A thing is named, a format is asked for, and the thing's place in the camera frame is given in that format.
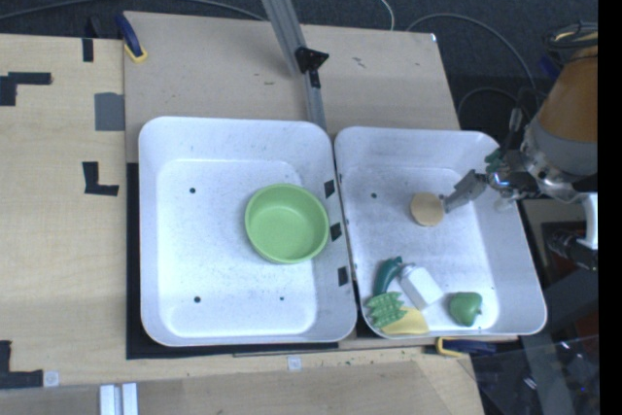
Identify tan round biscuit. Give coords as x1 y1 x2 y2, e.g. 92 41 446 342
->
409 191 446 227

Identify pale wood board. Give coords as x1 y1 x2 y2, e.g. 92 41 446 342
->
122 10 519 352

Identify dark green chili pepper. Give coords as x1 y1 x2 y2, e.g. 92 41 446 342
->
372 256 404 297

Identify green bowl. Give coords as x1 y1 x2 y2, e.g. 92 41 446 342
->
243 183 331 265

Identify green pea pods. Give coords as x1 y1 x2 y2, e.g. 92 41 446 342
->
364 291 410 329

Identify yellow corn cob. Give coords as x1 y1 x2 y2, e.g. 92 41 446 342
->
380 307 432 337

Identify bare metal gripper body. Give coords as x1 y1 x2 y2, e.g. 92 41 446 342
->
484 149 586 205

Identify green bell pepper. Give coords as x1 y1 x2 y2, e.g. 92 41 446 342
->
447 291 484 329

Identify black cylinder on white bracket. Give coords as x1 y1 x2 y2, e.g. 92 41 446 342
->
545 190 600 272

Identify white plastic tray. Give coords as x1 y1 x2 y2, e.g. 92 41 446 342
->
137 115 359 348
332 125 549 340

